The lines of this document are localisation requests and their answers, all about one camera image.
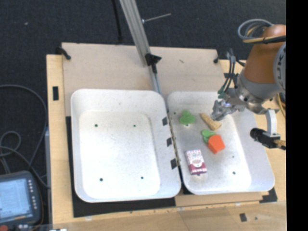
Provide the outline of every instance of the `black floor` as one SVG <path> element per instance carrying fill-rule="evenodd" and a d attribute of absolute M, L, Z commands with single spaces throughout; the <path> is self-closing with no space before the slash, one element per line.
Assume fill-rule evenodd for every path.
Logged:
<path fill-rule="evenodd" d="M 123 43 L 132 44 L 119 0 Z M 233 48 L 241 59 L 247 58 L 251 46 L 237 36 L 238 26 L 261 18 L 274 24 L 286 24 L 286 0 L 136 0 L 141 17 L 172 15 L 147 22 L 151 46 L 216 49 Z M 112 0 L 0 0 L 0 86 L 21 85 L 35 91 L 47 101 L 46 54 L 54 54 L 62 42 L 118 43 L 118 30 Z M 18 149 L 27 160 L 36 150 L 45 126 L 44 107 L 28 90 L 0 88 L 0 136 L 18 132 Z M 14 148 L 15 134 L 6 136 L 2 145 Z M 45 146 L 38 147 L 33 167 L 44 178 Z M 28 169 L 16 155 L 7 157 L 11 172 Z M 4 168 L 0 164 L 0 174 Z M 46 203 L 46 190 L 42 185 Z"/>

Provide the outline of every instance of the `wooden table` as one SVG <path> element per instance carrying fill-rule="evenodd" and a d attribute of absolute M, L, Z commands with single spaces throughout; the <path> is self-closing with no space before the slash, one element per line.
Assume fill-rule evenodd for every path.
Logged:
<path fill-rule="evenodd" d="M 82 54 L 79 44 L 63 44 L 63 47 L 72 58 Z M 108 46 L 108 45 L 81 45 L 87 49 L 95 49 L 87 54 L 104 56 L 104 51 L 113 54 L 109 61 L 125 62 L 126 64 L 138 65 L 137 51 L 132 46 Z M 126 54 L 118 55 L 118 50 Z M 220 60 L 215 65 L 217 68 L 213 76 L 207 76 L 205 66 L 212 67 L 213 59 L 217 56 L 215 50 L 203 49 L 179 49 L 153 47 L 152 53 L 162 56 L 158 63 L 158 77 L 161 83 L 163 96 L 166 97 L 177 88 L 180 90 L 205 90 L 204 78 L 211 81 L 211 88 L 206 90 L 218 90 L 224 81 L 223 72 L 228 69 L 228 62 Z M 259 230 L 265 227 L 267 230 L 286 229 L 286 155 L 280 149 L 266 149 L 273 173 L 275 175 L 275 192 L 277 202 L 260 204 L 264 195 L 268 192 L 245 192 L 214 195 L 185 195 L 180 192 L 176 197 L 176 206 L 153 210 L 140 210 L 133 212 L 117 212 L 90 217 L 75 218 L 73 216 L 72 192 L 70 181 L 69 157 L 67 148 L 67 133 L 65 125 L 65 99 L 68 99 L 64 91 L 64 68 L 67 60 L 60 55 L 47 55 L 47 82 L 48 82 L 48 110 L 51 151 L 51 203 L 52 223 L 55 228 L 72 228 L 73 230 L 98 230 L 99 227 L 110 227 L 113 230 L 204 230 L 204 225 L 211 227 L 210 230 L 221 230 L 229 227 L 230 230 Z M 57 87 L 58 99 L 54 100 L 53 91 Z M 146 84 L 141 89 L 151 89 Z M 266 107 L 277 108 L 274 99 L 265 104 Z M 257 115 L 256 122 L 259 128 L 267 129 L 265 116 Z M 282 113 L 277 114 L 278 132 L 285 140 L 285 118 Z"/>

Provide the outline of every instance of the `black strip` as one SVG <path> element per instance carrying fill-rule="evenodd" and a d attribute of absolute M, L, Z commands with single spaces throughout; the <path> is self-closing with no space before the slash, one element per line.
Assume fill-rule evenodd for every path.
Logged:
<path fill-rule="evenodd" d="M 66 117 L 66 130 L 67 130 L 69 165 L 71 173 L 74 217 L 77 218 L 77 217 L 85 217 L 85 216 L 121 212 L 121 211 L 146 210 L 146 209 L 156 209 L 156 208 L 175 206 L 175 198 L 107 202 L 107 203 L 87 203 L 81 200 L 77 196 L 74 188 L 71 117 Z"/>
<path fill-rule="evenodd" d="M 58 87 L 52 87 L 52 96 L 53 100 L 59 100 L 59 88 Z"/>
<path fill-rule="evenodd" d="M 269 195 L 262 196 L 263 200 L 260 200 L 260 203 L 268 203 L 268 202 L 277 202 L 278 197 L 275 191 L 275 188 L 269 190 Z"/>
<path fill-rule="evenodd" d="M 171 144 L 172 144 L 172 139 L 171 138 L 167 139 L 167 146 L 169 146 Z"/>
<path fill-rule="evenodd" d="M 176 167 L 177 167 L 177 160 L 174 158 L 174 159 L 172 159 L 171 161 L 170 161 L 170 163 L 171 163 L 171 168 L 172 169 L 175 169 Z"/>
<path fill-rule="evenodd" d="M 245 213 L 241 213 L 241 214 L 240 214 L 240 219 L 241 219 L 241 222 L 247 221 L 246 214 L 245 214 Z"/>
<path fill-rule="evenodd" d="M 163 119 L 163 126 L 165 126 L 165 125 L 167 125 L 168 124 L 168 120 L 167 120 L 167 117 L 165 117 L 164 119 Z"/>

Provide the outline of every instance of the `metal stand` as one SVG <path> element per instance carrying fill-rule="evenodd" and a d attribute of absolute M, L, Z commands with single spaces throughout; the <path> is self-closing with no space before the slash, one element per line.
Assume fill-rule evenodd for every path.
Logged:
<path fill-rule="evenodd" d="M 156 70 L 156 63 L 158 61 L 156 61 L 157 58 L 155 56 L 151 55 L 148 39 L 143 28 L 142 19 L 138 11 L 136 1 L 120 0 L 120 3 L 143 65 L 152 66 L 152 68 L 149 68 L 149 70 L 151 74 L 153 88 L 156 92 L 161 94 Z M 148 61 L 146 59 L 146 55 L 153 56 L 152 58 L 150 57 L 151 61 Z"/>

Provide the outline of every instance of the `screen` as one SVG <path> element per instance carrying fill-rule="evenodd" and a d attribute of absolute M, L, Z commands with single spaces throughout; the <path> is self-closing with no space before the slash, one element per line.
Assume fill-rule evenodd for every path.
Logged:
<path fill-rule="evenodd" d="M 0 182 L 0 223 L 32 216 L 27 180 Z"/>

